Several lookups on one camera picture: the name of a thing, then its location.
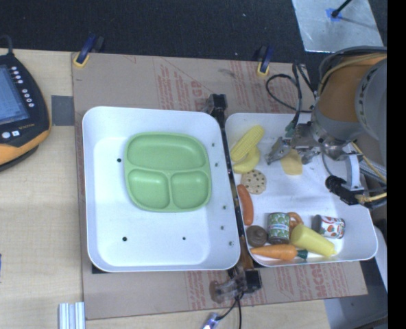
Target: wooden table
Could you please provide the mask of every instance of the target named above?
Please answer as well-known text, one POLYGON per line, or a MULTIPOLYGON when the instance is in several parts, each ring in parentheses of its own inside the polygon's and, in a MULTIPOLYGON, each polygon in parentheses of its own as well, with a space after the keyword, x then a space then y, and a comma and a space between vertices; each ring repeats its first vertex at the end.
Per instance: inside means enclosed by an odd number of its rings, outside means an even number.
MULTIPOLYGON (((49 107, 52 95, 73 96, 70 52, 14 53, 49 107)), ((80 252, 74 127, 53 126, 36 153, 0 173, 0 329, 57 328, 58 305, 83 301, 80 252)), ((243 329, 329 328, 322 300, 241 309, 243 329)), ((94 320, 86 328, 200 328, 211 312, 94 320)), ((238 325, 234 309, 218 328, 238 325)))

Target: yellow toy food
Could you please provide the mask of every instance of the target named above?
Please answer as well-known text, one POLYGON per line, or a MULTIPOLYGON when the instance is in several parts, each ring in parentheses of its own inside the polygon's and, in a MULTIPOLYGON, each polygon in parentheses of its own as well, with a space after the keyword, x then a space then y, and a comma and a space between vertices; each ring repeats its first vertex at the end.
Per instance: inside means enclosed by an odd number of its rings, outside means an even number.
POLYGON ((232 168, 235 173, 245 174, 250 172, 255 168, 255 166, 259 162, 259 158, 261 157, 261 152, 259 151, 257 146, 254 146, 249 153, 247 154, 244 160, 235 163, 232 168))
POLYGON ((290 152, 281 158, 281 165, 285 174, 300 175, 302 174, 302 161, 297 150, 290 149, 290 152))
POLYGON ((329 257, 335 255, 334 244, 328 239, 315 232, 305 224, 298 224, 291 231, 290 243, 300 249, 329 257))
POLYGON ((245 158, 249 151, 256 146, 264 136, 264 128, 259 124, 251 127, 230 150, 230 158, 238 162, 245 158))

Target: toy can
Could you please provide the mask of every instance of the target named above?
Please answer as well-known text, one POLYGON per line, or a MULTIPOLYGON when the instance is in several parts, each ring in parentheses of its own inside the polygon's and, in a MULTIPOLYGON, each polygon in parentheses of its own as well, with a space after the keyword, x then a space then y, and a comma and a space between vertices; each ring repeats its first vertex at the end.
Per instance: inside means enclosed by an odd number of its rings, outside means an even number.
POLYGON ((342 218, 316 215, 311 229, 330 239, 341 239, 345 233, 345 221, 342 218))
POLYGON ((270 213, 267 220, 268 240, 270 244, 289 243, 290 216, 284 212, 270 213))

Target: yellow corn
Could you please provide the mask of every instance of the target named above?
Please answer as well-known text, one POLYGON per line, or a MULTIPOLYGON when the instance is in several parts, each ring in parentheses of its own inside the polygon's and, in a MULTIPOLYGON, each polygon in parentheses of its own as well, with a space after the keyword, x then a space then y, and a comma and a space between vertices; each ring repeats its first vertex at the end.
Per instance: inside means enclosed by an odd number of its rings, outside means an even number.
POLYGON ((259 124, 251 127, 230 150, 230 158, 237 162, 244 158, 248 152, 257 144, 264 136, 264 128, 259 124))
POLYGON ((257 146, 254 146, 252 149, 250 149, 246 158, 244 158, 244 160, 241 160, 241 162, 235 163, 232 166, 232 169, 235 173, 245 174, 255 168, 255 166, 259 163, 260 158, 261 152, 259 151, 257 146))

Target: green can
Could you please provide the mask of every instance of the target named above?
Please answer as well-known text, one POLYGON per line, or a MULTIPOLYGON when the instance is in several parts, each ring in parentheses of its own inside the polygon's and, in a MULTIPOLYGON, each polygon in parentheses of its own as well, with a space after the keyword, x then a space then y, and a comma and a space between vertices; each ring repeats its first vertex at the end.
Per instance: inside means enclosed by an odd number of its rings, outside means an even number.
POLYGON ((270 213, 267 220, 268 243, 288 244, 290 231, 290 216, 284 212, 270 213))

